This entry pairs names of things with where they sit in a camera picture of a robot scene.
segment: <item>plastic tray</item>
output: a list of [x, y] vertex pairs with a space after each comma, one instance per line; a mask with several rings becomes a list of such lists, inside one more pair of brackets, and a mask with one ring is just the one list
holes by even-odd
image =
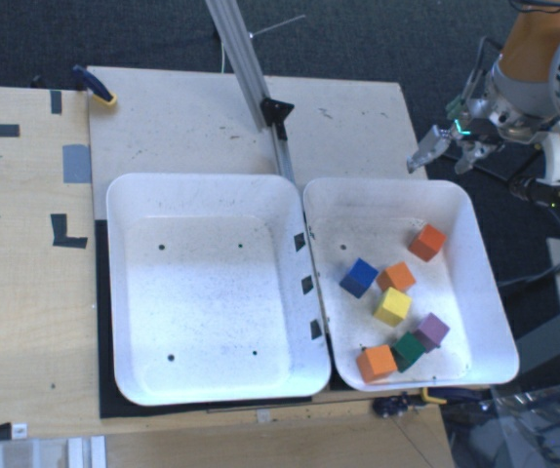
[[143, 406], [305, 397], [328, 382], [297, 189], [127, 174], [106, 194], [115, 379]]
[[[449, 181], [319, 178], [304, 189], [304, 211], [335, 364], [342, 379], [363, 391], [463, 386], [509, 381], [518, 353], [468, 195]], [[408, 251], [431, 223], [448, 238], [424, 262]], [[406, 319], [393, 328], [373, 317], [381, 290], [360, 298], [340, 286], [361, 257], [378, 270], [406, 261], [417, 283]], [[363, 347], [393, 344], [429, 312], [450, 330], [441, 347], [404, 372], [366, 384], [356, 365]]]

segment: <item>gray tape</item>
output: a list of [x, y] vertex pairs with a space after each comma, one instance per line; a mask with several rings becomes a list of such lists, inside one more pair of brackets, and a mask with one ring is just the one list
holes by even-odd
[[70, 144], [63, 147], [63, 182], [92, 182], [92, 163], [89, 146]]

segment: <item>orange cube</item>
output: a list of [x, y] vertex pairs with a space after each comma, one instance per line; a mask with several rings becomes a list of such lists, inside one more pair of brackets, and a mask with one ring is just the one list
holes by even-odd
[[440, 252], [446, 239], [447, 236], [443, 232], [427, 223], [420, 233], [415, 236], [408, 250], [421, 260], [430, 261]]
[[376, 283], [383, 292], [388, 288], [404, 292], [416, 282], [415, 276], [413, 276], [405, 261], [386, 267], [376, 278]]
[[356, 358], [356, 364], [365, 383], [386, 378], [397, 371], [397, 364], [388, 345], [365, 348]]

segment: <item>metal bar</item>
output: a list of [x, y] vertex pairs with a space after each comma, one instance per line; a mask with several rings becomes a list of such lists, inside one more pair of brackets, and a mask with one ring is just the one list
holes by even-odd
[[269, 97], [259, 60], [236, 0], [206, 0], [220, 39], [259, 130], [266, 127], [260, 103]]

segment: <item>bracket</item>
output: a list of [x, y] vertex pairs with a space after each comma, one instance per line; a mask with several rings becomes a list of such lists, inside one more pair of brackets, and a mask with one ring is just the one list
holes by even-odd
[[281, 100], [274, 100], [273, 98], [265, 97], [260, 102], [260, 109], [262, 116], [267, 124], [267, 127], [275, 126], [276, 135], [280, 140], [287, 140], [287, 131], [284, 127], [284, 120], [291, 114], [295, 105], [283, 102]]

